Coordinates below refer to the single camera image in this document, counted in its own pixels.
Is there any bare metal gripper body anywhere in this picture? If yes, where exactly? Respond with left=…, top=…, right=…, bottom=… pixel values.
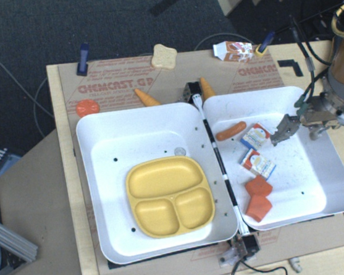
left=294, top=90, right=344, bottom=143

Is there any small white blue red carton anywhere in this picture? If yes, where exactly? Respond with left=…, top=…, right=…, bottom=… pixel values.
left=238, top=145, right=279, bottom=185
left=238, top=121, right=274, bottom=153

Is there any white plastic tray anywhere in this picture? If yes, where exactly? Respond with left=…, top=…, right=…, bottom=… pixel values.
left=201, top=78, right=344, bottom=237
left=73, top=96, right=243, bottom=269

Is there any orange toy sausage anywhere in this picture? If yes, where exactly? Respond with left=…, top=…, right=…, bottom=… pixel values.
left=213, top=120, right=249, bottom=143

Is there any orange cube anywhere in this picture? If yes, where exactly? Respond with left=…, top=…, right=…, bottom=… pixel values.
left=243, top=193, right=275, bottom=225
left=243, top=173, right=275, bottom=201

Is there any thin black and white rod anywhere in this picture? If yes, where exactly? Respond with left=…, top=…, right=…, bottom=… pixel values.
left=191, top=89, right=251, bottom=240

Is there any orange toy carrot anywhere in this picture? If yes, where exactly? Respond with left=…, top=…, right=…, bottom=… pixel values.
left=199, top=75, right=217, bottom=99
left=134, top=85, right=162, bottom=109

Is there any white and orange carton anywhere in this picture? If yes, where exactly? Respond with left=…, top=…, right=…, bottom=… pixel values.
left=212, top=38, right=256, bottom=67

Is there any small grey round disc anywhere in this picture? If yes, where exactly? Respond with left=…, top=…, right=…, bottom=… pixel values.
left=173, top=145, right=188, bottom=158

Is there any yellow divided plate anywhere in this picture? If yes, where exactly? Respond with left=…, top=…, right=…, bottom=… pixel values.
left=122, top=151, right=220, bottom=243

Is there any brown cardboard board red print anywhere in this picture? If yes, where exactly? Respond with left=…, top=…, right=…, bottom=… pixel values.
left=56, top=30, right=344, bottom=275

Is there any beige toy bread slice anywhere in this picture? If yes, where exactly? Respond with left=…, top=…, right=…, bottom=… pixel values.
left=148, top=41, right=180, bottom=73

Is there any orange round toy fruit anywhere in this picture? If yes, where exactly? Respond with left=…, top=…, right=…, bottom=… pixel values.
left=74, top=98, right=101, bottom=119

